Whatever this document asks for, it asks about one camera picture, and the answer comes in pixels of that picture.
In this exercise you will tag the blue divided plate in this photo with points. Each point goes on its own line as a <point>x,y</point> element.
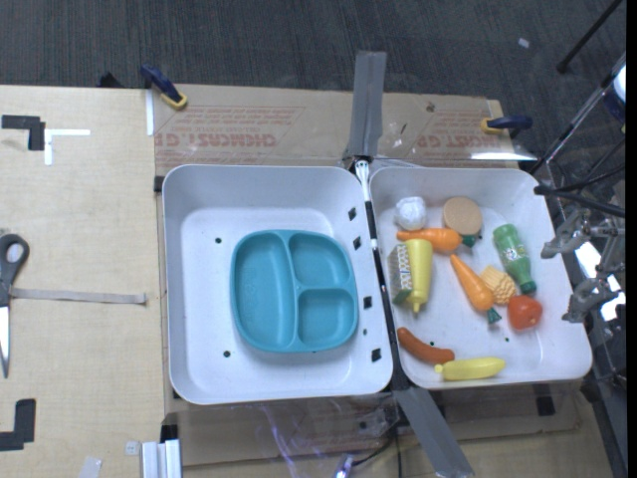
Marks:
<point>264,292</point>

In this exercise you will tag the brown cardboard board red print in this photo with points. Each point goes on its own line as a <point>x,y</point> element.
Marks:
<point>318,132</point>

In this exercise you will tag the white toy cauliflower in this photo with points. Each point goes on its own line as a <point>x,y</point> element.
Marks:
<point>411,213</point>

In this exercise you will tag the yellow toy squeeze bottle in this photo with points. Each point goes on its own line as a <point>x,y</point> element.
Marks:
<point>421,267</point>

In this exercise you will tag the orange toy carrot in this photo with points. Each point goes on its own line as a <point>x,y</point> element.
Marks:
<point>438,238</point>
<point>473,287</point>

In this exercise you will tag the white plastic tray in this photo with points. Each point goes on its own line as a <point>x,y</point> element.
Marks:
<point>199,277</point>
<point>463,339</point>

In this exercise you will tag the tan round toy biscuit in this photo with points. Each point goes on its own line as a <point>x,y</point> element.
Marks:
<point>462,215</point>

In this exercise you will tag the brown toy sausage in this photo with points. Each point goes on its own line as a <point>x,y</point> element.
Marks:
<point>423,349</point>

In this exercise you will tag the yellow toy corn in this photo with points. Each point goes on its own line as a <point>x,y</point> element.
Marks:
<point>500,284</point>

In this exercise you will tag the green toy bottle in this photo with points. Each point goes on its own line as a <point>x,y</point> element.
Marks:
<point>512,257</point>

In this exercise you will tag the yellow banana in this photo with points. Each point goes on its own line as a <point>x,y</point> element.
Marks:
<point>473,369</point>

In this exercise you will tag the orange toy tomato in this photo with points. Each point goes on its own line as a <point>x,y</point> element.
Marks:
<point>524,312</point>

